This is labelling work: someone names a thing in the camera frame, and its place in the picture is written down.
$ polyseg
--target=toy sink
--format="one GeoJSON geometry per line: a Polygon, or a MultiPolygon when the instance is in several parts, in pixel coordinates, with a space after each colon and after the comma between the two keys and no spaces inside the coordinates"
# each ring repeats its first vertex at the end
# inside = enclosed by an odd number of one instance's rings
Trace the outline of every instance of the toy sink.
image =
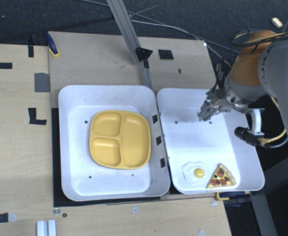
{"type": "Polygon", "coordinates": [[[234,135],[236,127],[248,127],[245,115],[232,110],[210,121],[198,120],[207,91],[163,88],[157,94],[174,186],[184,194],[261,189],[264,174],[256,149],[234,135]],[[234,185],[207,189],[220,164],[232,173],[234,185]],[[201,177],[195,175],[197,170],[201,177]]]}
{"type": "Polygon", "coordinates": [[[100,165],[115,169],[138,169],[150,157],[149,123],[137,113],[102,111],[91,123],[90,154],[100,165]]]}
{"type": "Polygon", "coordinates": [[[148,87],[64,87],[59,118],[62,190],[69,199],[157,197],[169,190],[156,96],[148,87]],[[139,148],[135,157],[132,142],[139,148]]]}

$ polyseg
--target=white tray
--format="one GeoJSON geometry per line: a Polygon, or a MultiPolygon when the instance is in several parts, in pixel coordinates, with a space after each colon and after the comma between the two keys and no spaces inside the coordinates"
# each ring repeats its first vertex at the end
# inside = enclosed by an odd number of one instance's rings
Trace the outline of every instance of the white tray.
{"type": "Polygon", "coordinates": [[[234,135],[236,127],[248,126],[245,115],[232,110],[213,116],[210,121],[198,120],[197,113],[207,91],[164,88],[157,94],[174,186],[184,194],[261,189],[264,186],[264,174],[256,149],[234,135]],[[192,165],[190,173],[186,170],[188,163],[192,165]],[[194,163],[203,166],[205,175],[191,181],[189,177],[193,175],[194,163]],[[220,163],[232,172],[236,185],[206,189],[220,163]]]}
{"type": "Polygon", "coordinates": [[[170,187],[170,176],[160,121],[153,118],[155,115],[158,115],[156,96],[145,86],[63,88],[59,93],[59,117],[64,194],[74,201],[165,194],[170,187]],[[89,152],[90,124],[93,116],[104,110],[132,111],[147,119],[152,146],[151,157],[145,166],[136,170],[111,169],[92,159],[89,152]]]}

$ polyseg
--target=pepperoni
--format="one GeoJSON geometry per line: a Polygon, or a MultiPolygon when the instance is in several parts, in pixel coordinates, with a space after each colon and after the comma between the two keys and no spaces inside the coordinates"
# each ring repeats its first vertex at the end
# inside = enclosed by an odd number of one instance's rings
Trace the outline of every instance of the pepperoni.
{"type": "Polygon", "coordinates": [[[227,185],[227,182],[225,179],[221,179],[221,185],[224,186],[224,185],[227,185]]]}
{"type": "Polygon", "coordinates": [[[217,170],[217,175],[219,177],[223,177],[224,176],[224,171],[221,168],[219,168],[219,170],[217,170]]]}
{"type": "Polygon", "coordinates": [[[216,186],[217,185],[216,179],[211,180],[211,184],[212,184],[212,186],[216,186]]]}

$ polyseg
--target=beige board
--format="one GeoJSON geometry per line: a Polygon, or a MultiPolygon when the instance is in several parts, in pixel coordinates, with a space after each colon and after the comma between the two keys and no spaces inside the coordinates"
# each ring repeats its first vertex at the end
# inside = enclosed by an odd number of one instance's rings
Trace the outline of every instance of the beige board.
{"type": "Polygon", "coordinates": [[[212,197],[61,207],[54,215],[50,94],[34,92],[34,74],[49,73],[48,49],[34,46],[29,58],[27,46],[0,44],[0,62],[13,64],[0,69],[0,214],[16,214],[16,221],[0,223],[1,236],[34,236],[36,221],[49,219],[62,236],[231,235],[224,204],[212,206],[212,197]],[[30,107],[46,125],[29,124],[30,107]]]}
{"type": "MultiPolygon", "coordinates": [[[[142,85],[140,65],[135,64],[122,36],[50,32],[61,55],[49,56],[51,104],[68,85],[142,85]]],[[[215,74],[207,47],[201,40],[139,37],[142,48],[152,50],[148,59],[154,92],[162,88],[210,89],[215,74]],[[158,50],[171,50],[174,59],[160,59],[158,50]]]]}

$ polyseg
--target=egg yolk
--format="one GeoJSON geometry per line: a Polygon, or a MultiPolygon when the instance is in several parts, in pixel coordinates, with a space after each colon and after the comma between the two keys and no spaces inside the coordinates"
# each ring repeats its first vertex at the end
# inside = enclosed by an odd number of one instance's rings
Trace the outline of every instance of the egg yolk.
{"type": "Polygon", "coordinates": [[[202,178],[204,176],[204,171],[200,168],[194,170],[194,175],[198,178],[202,178]]]}

